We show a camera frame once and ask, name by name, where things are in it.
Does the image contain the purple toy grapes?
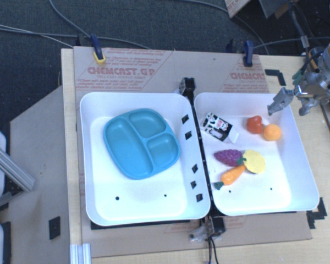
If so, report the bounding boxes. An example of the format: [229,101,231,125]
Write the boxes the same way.
[213,148,244,168]

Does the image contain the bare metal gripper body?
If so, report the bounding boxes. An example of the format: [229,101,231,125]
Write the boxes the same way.
[293,69,330,105]

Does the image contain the black block with wires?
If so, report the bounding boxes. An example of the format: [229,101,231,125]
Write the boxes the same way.
[178,76,196,96]
[200,216,227,237]

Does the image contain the blue divided plate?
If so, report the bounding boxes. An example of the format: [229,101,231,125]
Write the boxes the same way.
[102,108,182,180]

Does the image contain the orange toy orange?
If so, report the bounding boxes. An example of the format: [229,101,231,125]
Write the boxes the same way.
[262,123,282,142]

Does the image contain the white plastic tray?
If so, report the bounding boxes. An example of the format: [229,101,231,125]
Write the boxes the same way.
[79,91,212,227]
[193,92,320,217]

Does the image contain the red toy pepper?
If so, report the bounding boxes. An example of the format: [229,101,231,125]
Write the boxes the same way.
[246,115,264,135]

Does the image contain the brown cardboard board red print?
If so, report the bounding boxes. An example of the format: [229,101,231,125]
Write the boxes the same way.
[72,46,313,259]

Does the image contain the orange toy carrot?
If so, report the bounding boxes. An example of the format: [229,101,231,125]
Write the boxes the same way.
[213,164,247,191]

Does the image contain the black and white milk carton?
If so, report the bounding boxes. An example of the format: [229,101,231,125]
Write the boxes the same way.
[200,112,240,145]

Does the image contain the yellow toy lemon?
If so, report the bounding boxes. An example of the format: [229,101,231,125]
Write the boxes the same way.
[237,149,266,175]

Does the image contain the thin black rod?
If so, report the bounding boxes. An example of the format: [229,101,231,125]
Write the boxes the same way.
[190,91,214,217]

